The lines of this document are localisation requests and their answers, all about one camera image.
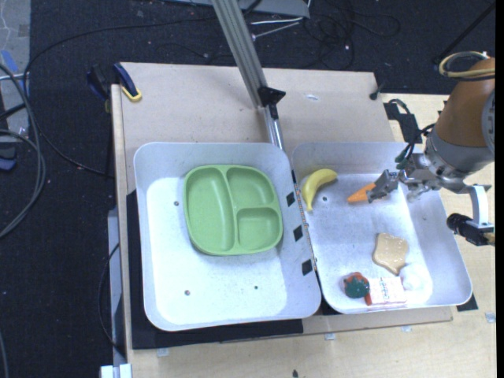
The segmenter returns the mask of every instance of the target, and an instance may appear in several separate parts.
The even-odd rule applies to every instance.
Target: blue clamp
[[[93,65],[86,73],[86,81],[87,86],[93,91],[93,94],[102,101],[110,98],[110,87],[98,65]]]
[[[16,149],[0,149],[0,171],[10,171],[16,165]]]
[[[132,78],[129,76],[124,67],[120,63],[116,63],[113,66],[113,71],[119,77],[120,87],[128,99],[132,102],[139,101],[142,98],[142,93],[135,86],[135,83],[133,83]]]

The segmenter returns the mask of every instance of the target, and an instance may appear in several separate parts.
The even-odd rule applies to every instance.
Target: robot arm
[[[450,60],[478,55],[481,59],[466,72],[450,72]],[[395,159],[398,171],[385,170],[375,187],[367,191],[369,202],[395,190],[399,183],[415,200],[442,187],[469,194],[473,218],[452,214],[447,225],[476,245],[495,244],[494,227],[488,222],[486,190],[490,186],[465,184],[464,179],[495,160],[495,59],[474,52],[455,54],[439,65],[439,71],[460,81],[452,91],[439,119],[421,131],[426,135],[423,153],[409,144]]]

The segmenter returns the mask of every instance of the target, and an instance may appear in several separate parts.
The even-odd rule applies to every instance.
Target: black clip
[[[110,98],[110,86],[98,65],[93,65],[86,73],[86,80],[94,95],[102,101],[107,101]]]
[[[276,90],[271,87],[259,87],[258,93],[261,104],[264,107],[268,106],[271,118],[277,120],[278,111],[276,110],[276,104],[285,96],[285,91]]]

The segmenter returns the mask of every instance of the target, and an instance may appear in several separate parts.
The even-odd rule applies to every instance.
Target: white tray
[[[280,243],[260,254],[211,256],[189,239],[183,179],[201,165],[247,165],[272,181],[283,218]],[[166,331],[308,317],[321,302],[311,249],[287,155],[268,143],[148,143],[134,160],[139,206],[144,308]]]
[[[452,306],[467,302],[471,281],[439,192],[406,200],[407,188],[373,203],[349,204],[347,197],[376,181],[385,169],[395,171],[394,158],[403,143],[306,143],[296,147],[292,165],[299,186],[321,168],[334,169],[338,179],[323,186],[305,212],[313,254],[317,260],[323,296],[340,313],[365,313],[385,309]],[[372,261],[376,234],[388,232],[408,241],[406,266],[414,265],[422,287],[406,291],[406,303],[367,306],[363,298],[345,295],[343,277],[361,272],[367,278],[393,274]]]

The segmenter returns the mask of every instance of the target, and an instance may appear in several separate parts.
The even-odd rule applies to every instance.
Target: black floor
[[[256,47],[264,67],[374,72],[387,92],[449,94],[454,83],[432,60],[494,1],[314,0],[311,20],[261,37]],[[266,19],[246,15],[247,22]],[[494,10],[453,52],[460,50],[495,55]],[[100,365],[112,363],[98,319],[98,283],[114,182],[101,175],[113,171],[106,167],[110,117],[87,87],[86,72],[99,64],[112,81],[117,61],[233,60],[211,8],[141,0],[31,0],[31,58],[33,111],[67,159],[42,139],[44,190],[0,239],[0,332],[11,377],[97,376]],[[0,172],[0,228],[35,182],[33,150],[16,147],[17,167]]]

